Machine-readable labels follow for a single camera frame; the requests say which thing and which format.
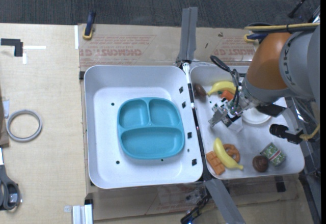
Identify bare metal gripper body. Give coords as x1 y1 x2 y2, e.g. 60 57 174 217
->
219 95 257 117

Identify orange carrot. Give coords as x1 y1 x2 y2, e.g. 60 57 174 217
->
219 90 235 101

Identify white round bowl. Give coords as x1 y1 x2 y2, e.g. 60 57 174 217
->
241 107 272 125

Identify yellow banana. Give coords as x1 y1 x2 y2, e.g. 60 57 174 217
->
213 137 244 171
206 80 237 97

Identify white plastic tray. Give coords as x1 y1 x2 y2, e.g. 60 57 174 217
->
189 61 306 181
83 65 204 189

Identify brown oval toy food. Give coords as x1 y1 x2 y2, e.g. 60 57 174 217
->
194 83 207 98

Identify brown pretzel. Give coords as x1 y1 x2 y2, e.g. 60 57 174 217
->
223 143 241 163

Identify orange waffle biscuit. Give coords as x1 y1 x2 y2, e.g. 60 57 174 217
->
205 151 226 176

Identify green and white can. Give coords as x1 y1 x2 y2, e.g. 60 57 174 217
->
260 142 286 167

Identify blue divided plate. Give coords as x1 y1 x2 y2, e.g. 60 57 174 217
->
117 97 186 160

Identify brown cardboard board red print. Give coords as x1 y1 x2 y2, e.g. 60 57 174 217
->
77 23 300 221

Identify grey scissors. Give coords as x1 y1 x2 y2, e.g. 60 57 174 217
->
0 163 21 211

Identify black cylinder on white bracket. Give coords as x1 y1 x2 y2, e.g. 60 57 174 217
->
269 108 304 145

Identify black block with thin wires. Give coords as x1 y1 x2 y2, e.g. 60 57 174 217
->
180 206 202 224

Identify grey ring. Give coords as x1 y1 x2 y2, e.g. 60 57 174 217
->
7 109 43 143

